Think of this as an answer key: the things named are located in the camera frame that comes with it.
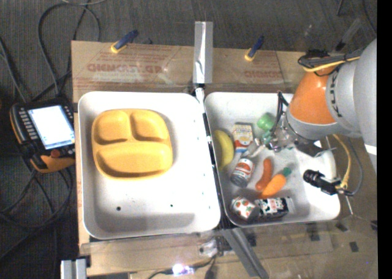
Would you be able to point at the white carton with yellow print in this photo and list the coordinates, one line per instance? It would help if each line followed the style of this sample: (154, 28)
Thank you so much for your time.
(242, 136)

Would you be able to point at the white plastic tray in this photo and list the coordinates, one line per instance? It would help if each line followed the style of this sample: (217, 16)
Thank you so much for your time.
(306, 207)
(147, 204)

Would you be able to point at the brown cardboard board red print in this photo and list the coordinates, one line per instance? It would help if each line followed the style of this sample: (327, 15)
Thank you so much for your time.
(128, 69)

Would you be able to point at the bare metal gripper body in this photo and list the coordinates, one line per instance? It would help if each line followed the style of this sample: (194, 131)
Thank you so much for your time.
(301, 145)

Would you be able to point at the yellow banana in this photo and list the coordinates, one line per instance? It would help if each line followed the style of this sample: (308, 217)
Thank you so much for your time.
(226, 149)

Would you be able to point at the black cylinder on white bracket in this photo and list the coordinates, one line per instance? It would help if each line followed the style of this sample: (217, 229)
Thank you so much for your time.
(320, 179)

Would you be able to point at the white can with red fruit print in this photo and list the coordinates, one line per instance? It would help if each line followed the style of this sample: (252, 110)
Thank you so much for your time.
(243, 208)

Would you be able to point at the green round toy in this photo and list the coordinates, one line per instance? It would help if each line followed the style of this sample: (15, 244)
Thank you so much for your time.
(266, 120)

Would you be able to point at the yellow divided plate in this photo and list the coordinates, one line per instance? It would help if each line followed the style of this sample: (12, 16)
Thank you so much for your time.
(131, 155)

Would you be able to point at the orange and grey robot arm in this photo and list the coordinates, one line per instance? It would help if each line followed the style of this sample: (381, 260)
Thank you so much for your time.
(346, 100)

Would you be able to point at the orange carrot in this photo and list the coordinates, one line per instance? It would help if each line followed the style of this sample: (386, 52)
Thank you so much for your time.
(274, 185)

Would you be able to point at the orange-red sausage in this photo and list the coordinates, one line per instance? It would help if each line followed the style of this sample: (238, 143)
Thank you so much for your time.
(265, 175)

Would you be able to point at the small can with red label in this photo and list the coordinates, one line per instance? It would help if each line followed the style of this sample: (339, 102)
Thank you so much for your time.
(242, 172)

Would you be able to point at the black and white carton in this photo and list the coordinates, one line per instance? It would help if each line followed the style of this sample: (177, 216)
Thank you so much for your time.
(272, 207)

